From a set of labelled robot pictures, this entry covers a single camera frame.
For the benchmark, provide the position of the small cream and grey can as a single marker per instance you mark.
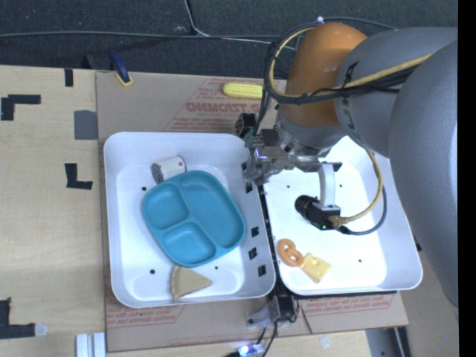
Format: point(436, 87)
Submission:
point(169, 166)

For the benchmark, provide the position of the yellow cheese wedge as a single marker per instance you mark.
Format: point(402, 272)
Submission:
point(315, 268)

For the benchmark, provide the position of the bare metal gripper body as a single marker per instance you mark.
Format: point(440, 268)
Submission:
point(277, 154)

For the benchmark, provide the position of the tan pizza slice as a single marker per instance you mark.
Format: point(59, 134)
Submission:
point(187, 283)

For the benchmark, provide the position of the black cylinder on white bracket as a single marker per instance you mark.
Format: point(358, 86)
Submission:
point(316, 210)

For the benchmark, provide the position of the yellow corn cob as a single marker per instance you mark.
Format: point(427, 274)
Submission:
point(242, 90)

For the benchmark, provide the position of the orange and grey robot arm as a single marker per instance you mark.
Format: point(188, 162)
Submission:
point(409, 125)

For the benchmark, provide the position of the brown cardboard board red print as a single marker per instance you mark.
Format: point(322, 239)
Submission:
point(148, 99)

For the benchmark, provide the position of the orange pretzel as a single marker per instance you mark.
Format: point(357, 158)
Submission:
point(288, 253)

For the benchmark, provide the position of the white plastic tray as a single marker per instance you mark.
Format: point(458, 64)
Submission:
point(364, 251)
point(134, 236)

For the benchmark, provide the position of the blue divided plate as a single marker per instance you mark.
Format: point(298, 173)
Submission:
point(193, 218)

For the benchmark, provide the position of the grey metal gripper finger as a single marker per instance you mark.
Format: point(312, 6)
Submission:
point(250, 172)
point(262, 177)

